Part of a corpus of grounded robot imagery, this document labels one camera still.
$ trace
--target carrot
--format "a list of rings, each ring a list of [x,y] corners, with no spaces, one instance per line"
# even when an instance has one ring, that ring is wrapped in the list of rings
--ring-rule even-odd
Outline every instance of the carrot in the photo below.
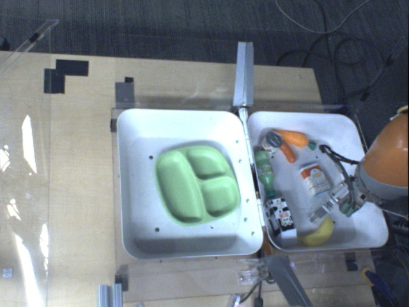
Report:
[[[274,132],[280,134],[283,140],[291,143],[292,145],[300,147],[308,145],[309,140],[302,133],[295,132],[293,130],[274,130]]]
[[[282,143],[280,150],[283,152],[284,156],[286,156],[287,161],[290,164],[293,164],[296,161],[297,158],[295,157],[295,154],[286,142]]]

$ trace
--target wooden table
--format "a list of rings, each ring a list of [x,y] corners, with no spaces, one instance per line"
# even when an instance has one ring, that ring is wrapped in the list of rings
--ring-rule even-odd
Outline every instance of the wooden table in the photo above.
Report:
[[[24,83],[27,90],[41,93],[44,68],[55,68],[57,59],[89,61],[89,74],[87,77],[66,76],[65,94],[45,98],[50,104],[50,159],[49,169],[44,170],[50,174],[47,306],[96,306],[98,286],[112,285],[116,273],[110,131],[115,82],[123,82],[125,77],[134,78],[137,107],[177,103],[181,99],[186,101],[187,97],[209,106],[215,99],[228,104],[233,96],[235,65],[30,53],[0,79],[8,81],[1,86],[12,90]],[[255,66],[254,91],[255,100],[264,104],[321,104],[311,69]],[[21,90],[16,94],[23,95]],[[13,102],[18,104],[18,101],[17,97]],[[374,306],[371,289],[356,272],[346,271],[342,255],[326,257],[326,262],[333,258],[332,265],[335,265],[329,275],[323,275],[319,270],[320,261],[314,257],[309,257],[312,258],[307,261],[309,264],[305,258],[299,258],[301,264],[308,265],[310,270],[312,267],[312,272],[300,269],[298,277],[315,306]],[[368,251],[357,253],[357,261],[360,268],[373,267]],[[225,267],[238,265],[234,258],[221,258],[218,262]],[[180,271],[167,261],[150,263],[143,266],[146,274],[141,276],[141,287],[124,293],[126,300],[133,301],[125,306],[135,306],[138,294],[144,296],[145,307],[225,306],[231,293],[244,293],[249,289],[238,286],[236,270],[226,274],[223,268],[212,273],[217,283],[226,280],[224,286],[215,290],[212,284],[195,283],[201,276],[206,281],[210,278],[200,269],[194,271],[197,277],[192,278],[192,288],[174,286],[180,279]],[[7,265],[19,268],[13,249],[0,246],[0,266]],[[6,285],[3,283],[9,279],[2,279],[0,301],[4,299],[3,306],[21,306],[25,301],[23,289],[19,287],[22,277],[15,272],[13,281]],[[173,285],[167,288],[164,281],[171,281]],[[195,291],[198,287],[213,293],[192,297],[199,295],[199,291]],[[277,285],[264,286],[263,290],[266,291],[265,306],[286,306]]]

